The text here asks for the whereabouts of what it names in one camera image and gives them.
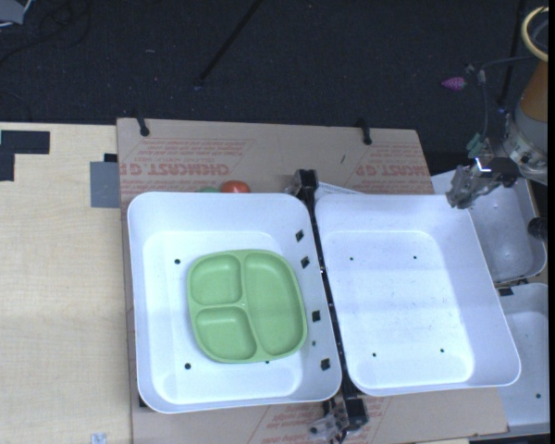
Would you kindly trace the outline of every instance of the green plate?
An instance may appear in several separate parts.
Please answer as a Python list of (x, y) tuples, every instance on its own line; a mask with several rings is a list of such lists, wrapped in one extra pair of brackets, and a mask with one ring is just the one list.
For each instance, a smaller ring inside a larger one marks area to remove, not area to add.
[(298, 280), (276, 253), (235, 250), (200, 257), (187, 274), (187, 296), (197, 343), (218, 362), (276, 360), (306, 340)]

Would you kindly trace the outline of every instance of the orange object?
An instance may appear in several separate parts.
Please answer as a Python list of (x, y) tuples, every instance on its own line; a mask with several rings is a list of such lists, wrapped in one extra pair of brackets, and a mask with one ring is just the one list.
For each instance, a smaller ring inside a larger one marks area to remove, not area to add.
[(246, 182), (238, 180), (226, 181), (220, 188), (221, 192), (251, 192), (251, 188)]

